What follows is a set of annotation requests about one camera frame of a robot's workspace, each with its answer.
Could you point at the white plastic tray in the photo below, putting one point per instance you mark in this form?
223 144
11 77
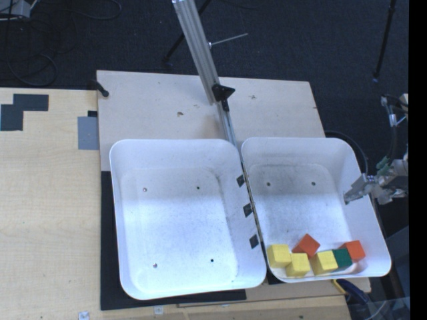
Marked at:
300 208
180 225

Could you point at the green cube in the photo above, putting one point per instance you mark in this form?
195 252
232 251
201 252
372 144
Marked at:
343 258

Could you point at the pale wood board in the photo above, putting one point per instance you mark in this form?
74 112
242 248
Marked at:
156 112

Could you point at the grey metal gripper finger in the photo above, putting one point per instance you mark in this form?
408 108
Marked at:
357 188

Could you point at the red cube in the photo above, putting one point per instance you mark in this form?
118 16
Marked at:
355 249
307 244

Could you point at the yellow cube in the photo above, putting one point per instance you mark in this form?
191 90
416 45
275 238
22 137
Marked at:
279 255
324 262
298 265

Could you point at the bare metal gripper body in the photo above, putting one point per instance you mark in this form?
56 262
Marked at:
393 180

